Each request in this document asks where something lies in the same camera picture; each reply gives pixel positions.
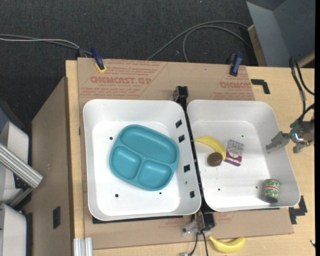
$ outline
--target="green can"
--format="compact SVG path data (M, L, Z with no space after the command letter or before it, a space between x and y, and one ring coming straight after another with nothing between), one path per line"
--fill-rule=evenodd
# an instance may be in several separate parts
M266 179L263 182L263 191L261 200L269 203L269 204L275 204L278 202L280 192L280 182L276 179Z

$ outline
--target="cardboard sheet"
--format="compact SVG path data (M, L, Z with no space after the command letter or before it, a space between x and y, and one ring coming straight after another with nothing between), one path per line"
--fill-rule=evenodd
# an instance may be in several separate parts
M224 64L177 63L105 59L107 72L100 74L93 58L78 58L78 90L81 136L85 236L93 238L94 249L193 241L182 237L181 227L190 216L155 220L93 224L88 208L86 151L82 111L93 99L169 100L177 86L187 86L187 102L202 100L255 100L245 66L229 75ZM214 212L217 239L293 233L287 208Z

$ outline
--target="wooden table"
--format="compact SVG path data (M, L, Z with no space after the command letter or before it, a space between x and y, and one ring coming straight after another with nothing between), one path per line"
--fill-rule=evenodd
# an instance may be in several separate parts
M80 118L78 102L78 69L77 61L66 61L66 131L67 131L67 156L68 156L68 191L69 198L67 203L69 207L69 226L70 233L67 237L70 244L73 238L85 238L84 225L84 206L83 206L83 184L81 173L81 142L79 136ZM290 124L296 120L302 112L302 102L299 91L291 75L289 68L275 67L246 67L250 79L263 79L268 83L271 94L264 94L262 86L253 85L252 90L256 101L263 101L269 104L276 115L279 128L284 133L290 131ZM303 79L306 85L313 91L315 84L315 70L302 69ZM314 102L314 96L307 94L307 106ZM310 111L305 119L309 120L312 116ZM305 216L297 218L297 224L294 225L294 233L290 235L273 235L261 237L249 237L246 240L245 247L234 255L315 255L315 247L310 240L315 240L315 149L313 146L306 147L299 154L293 153L293 146L290 142L287 146L288 156L295 173L295 177L300 189L300 194L304 196L305 204L308 210ZM39 245L39 233L34 233L34 255L41 255ZM95 256L163 256L180 255L182 252L190 252L193 249L194 242L170 243L160 245L122 247L112 249L94 250ZM208 242L209 255L226 255L215 251L212 244ZM204 242L200 241L194 255L206 255Z

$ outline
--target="blue plate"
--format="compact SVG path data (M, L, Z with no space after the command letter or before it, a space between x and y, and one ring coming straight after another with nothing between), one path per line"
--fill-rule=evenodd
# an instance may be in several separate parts
M168 185L179 161L179 148L169 137L141 125L125 127L111 150L109 165L120 179L156 191Z

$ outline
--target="banana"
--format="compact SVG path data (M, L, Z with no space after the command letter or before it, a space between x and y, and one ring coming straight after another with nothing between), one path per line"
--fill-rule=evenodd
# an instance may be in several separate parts
M223 160L226 159L226 156L227 156L226 149L225 149L224 145L222 145L221 142L219 140L217 140L216 138L211 137L209 135L205 135L200 138L195 138L194 141L201 142L203 144L210 146L216 152L218 152L222 155Z
M221 253L234 253L239 251L242 247L245 246L246 238L239 237L230 242L224 242L221 240L214 239L211 235L208 236L208 239L213 243L214 248Z

